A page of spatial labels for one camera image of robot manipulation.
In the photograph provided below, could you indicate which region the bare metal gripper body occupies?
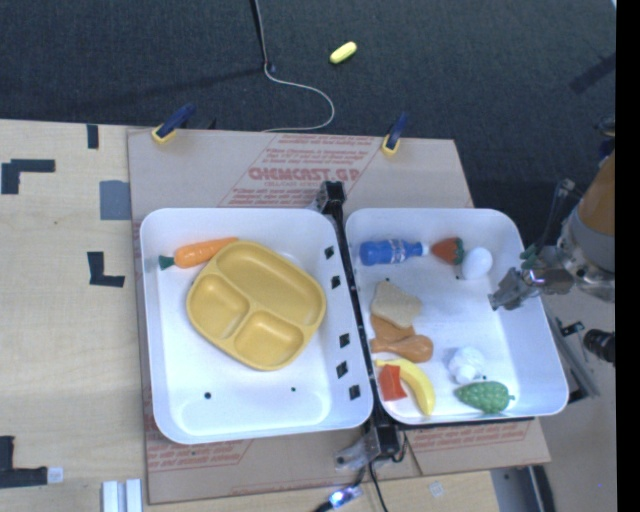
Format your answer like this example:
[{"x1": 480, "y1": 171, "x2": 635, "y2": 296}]
[{"x1": 520, "y1": 233, "x2": 617, "y2": 303}]

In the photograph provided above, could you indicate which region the white egg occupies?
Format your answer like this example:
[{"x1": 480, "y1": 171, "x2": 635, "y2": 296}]
[{"x1": 460, "y1": 246, "x2": 495, "y2": 281}]

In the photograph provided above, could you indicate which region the white plastic tray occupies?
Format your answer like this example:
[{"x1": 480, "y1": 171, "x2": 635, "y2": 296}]
[
  {"x1": 344, "y1": 207, "x2": 571, "y2": 427},
  {"x1": 138, "y1": 207, "x2": 376, "y2": 446}
]

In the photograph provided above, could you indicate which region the red strawberry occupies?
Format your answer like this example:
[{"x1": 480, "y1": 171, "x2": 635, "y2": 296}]
[{"x1": 430, "y1": 236, "x2": 466, "y2": 267}]

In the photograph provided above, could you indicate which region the white garlic bulb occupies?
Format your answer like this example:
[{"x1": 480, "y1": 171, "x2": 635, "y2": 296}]
[{"x1": 447, "y1": 345, "x2": 488, "y2": 386}]

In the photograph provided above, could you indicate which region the green bumpy fruit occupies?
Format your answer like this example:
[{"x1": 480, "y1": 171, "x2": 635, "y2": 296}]
[{"x1": 453, "y1": 380, "x2": 517, "y2": 416}]

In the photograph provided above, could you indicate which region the orange-brown chicken drumstick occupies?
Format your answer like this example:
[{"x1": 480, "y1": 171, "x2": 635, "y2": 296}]
[{"x1": 369, "y1": 313, "x2": 435, "y2": 365}]

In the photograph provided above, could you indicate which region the tan bread slice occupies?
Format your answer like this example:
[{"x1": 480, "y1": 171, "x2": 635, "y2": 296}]
[{"x1": 370, "y1": 280, "x2": 424, "y2": 330}]

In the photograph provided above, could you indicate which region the yellow banana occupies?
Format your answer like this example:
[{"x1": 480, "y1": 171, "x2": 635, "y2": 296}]
[{"x1": 374, "y1": 357, "x2": 437, "y2": 418}]

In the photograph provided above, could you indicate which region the blue bottle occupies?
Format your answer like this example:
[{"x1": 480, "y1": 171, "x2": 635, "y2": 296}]
[{"x1": 358, "y1": 238, "x2": 431, "y2": 268}]

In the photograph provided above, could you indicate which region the red pepper piece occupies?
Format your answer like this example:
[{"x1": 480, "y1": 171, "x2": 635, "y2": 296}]
[{"x1": 377, "y1": 363, "x2": 409, "y2": 403}]

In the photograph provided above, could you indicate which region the thin black rod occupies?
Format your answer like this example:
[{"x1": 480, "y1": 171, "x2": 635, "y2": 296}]
[{"x1": 331, "y1": 199, "x2": 397, "y2": 451}]

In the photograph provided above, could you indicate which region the yellow divided plate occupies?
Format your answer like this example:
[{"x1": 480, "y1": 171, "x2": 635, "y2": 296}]
[{"x1": 185, "y1": 240, "x2": 328, "y2": 373}]

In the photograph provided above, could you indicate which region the yellow capsule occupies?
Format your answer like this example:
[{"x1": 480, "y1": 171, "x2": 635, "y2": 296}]
[{"x1": 328, "y1": 40, "x2": 359, "y2": 65}]

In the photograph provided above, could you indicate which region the orange carrot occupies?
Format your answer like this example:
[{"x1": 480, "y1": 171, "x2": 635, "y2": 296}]
[{"x1": 158, "y1": 236, "x2": 240, "y2": 272}]

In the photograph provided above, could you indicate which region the brown cardboard board, red print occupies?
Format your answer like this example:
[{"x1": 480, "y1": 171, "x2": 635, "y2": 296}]
[{"x1": 126, "y1": 128, "x2": 552, "y2": 506}]

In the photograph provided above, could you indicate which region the black cylinder on white bracket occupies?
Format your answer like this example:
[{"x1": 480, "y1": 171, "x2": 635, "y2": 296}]
[{"x1": 582, "y1": 327, "x2": 617, "y2": 365}]

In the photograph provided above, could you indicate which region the black block with thin wires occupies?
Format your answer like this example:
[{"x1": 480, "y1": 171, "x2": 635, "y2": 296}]
[
  {"x1": 316, "y1": 180, "x2": 348, "y2": 216},
  {"x1": 333, "y1": 423, "x2": 407, "y2": 472}
]

